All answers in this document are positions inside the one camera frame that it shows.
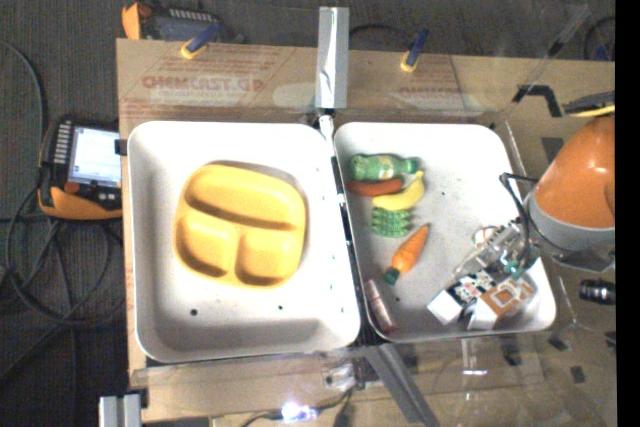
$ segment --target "toy banana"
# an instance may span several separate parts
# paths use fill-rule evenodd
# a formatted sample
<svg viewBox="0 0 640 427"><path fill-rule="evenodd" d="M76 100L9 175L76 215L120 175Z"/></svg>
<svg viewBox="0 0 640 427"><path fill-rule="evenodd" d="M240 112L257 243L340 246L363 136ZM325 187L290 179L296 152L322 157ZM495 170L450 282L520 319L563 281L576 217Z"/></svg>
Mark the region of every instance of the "toy banana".
<svg viewBox="0 0 640 427"><path fill-rule="evenodd" d="M424 195L424 183L422 183L422 171L416 171L414 180L402 191L395 194L383 194L373 198L373 206L385 210L409 210Z"/></svg>

